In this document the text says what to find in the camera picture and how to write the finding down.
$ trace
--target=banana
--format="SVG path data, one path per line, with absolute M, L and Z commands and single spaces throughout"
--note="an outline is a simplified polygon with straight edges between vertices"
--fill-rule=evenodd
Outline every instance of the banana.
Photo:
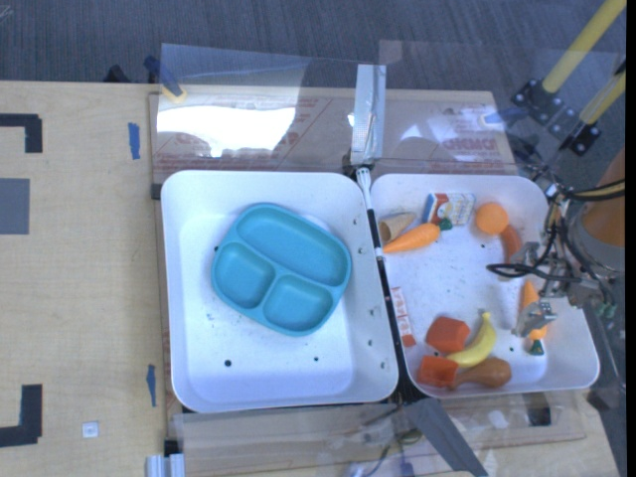
M 460 368 L 477 366 L 480 362 L 486 360 L 495 346 L 497 333 L 492 323 L 490 323 L 490 312 L 484 312 L 481 318 L 482 322 L 477 335 L 466 348 L 446 356 L 447 359 L 456 362 Z

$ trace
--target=blue divided plate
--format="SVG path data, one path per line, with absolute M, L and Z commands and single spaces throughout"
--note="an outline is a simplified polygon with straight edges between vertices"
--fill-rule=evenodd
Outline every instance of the blue divided plate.
M 289 336 L 318 330 L 350 275 L 351 257 L 341 241 L 273 204 L 240 214 L 212 263 L 212 284 L 224 302 Z

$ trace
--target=gray carpet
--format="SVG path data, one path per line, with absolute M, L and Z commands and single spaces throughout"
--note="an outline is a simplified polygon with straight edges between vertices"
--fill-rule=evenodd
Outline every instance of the gray carpet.
M 488 89 L 501 108 L 548 72 L 603 1 L 0 0 L 0 80 L 102 81 L 119 65 L 147 81 L 143 61 L 160 58 L 162 44 L 378 62 L 401 42 L 409 55 L 391 67 L 390 86 Z M 570 105 L 581 109 L 619 65 L 626 30 L 622 13 L 563 87 Z M 585 156 L 559 160 L 574 188 L 596 184 L 623 145 L 624 95 L 598 123 L 603 135 Z M 528 123 L 514 130 L 537 132 Z M 609 334 L 622 371 L 624 319 Z M 624 413 L 624 398 L 603 413 L 622 475 Z

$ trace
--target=wooden table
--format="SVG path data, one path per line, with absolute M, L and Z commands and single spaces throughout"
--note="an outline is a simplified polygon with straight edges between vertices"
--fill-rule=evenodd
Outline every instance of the wooden table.
M 30 189 L 28 234 L 0 235 L 0 427 L 20 424 L 21 386 L 43 390 L 42 436 L 1 447 L 2 475 L 143 475 L 145 458 L 163 452 L 158 202 L 150 197 L 148 139 L 148 96 L 156 91 L 0 81 L 0 113 L 43 120 L 42 153 L 25 153 L 23 128 L 0 127 L 0 179 L 29 179 Z M 139 128 L 138 159 L 129 123 Z M 617 475 L 596 411 L 585 401 L 579 411 L 581 439 L 477 455 L 491 475 Z M 98 436 L 90 422 L 98 422 Z M 439 464 L 420 471 L 443 471 Z

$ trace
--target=orange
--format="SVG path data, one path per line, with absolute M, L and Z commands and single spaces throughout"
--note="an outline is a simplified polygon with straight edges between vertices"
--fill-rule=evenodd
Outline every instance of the orange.
M 485 203 L 475 211 L 475 225 L 485 234 L 500 234 L 508 222 L 508 213 L 498 203 Z

